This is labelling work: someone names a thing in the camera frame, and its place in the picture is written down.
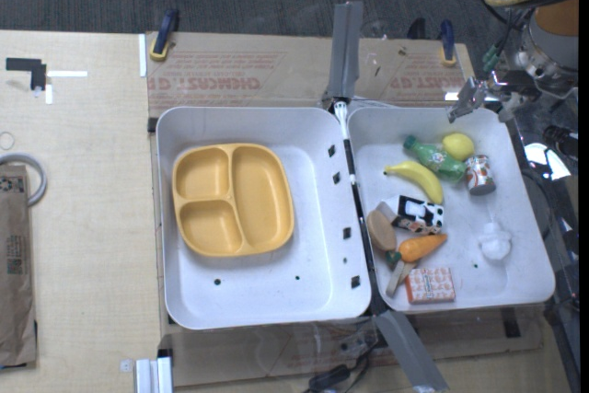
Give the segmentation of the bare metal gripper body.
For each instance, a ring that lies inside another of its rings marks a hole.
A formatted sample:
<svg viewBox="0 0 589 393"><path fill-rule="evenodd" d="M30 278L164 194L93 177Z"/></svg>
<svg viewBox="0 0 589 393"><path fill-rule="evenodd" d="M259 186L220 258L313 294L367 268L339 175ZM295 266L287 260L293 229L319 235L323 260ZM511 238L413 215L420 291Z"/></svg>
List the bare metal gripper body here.
<svg viewBox="0 0 589 393"><path fill-rule="evenodd" d="M491 80L502 91L564 99L578 87L578 71L553 61L543 52L519 49L501 53L491 71Z"/></svg>

